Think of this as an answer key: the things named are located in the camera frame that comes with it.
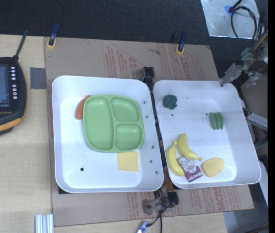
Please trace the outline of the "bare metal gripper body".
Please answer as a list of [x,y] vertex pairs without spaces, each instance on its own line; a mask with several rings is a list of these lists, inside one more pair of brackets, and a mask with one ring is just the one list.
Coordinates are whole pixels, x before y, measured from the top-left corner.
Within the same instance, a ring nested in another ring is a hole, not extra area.
[[242,70],[247,73],[268,74],[268,47],[246,48],[241,53]]

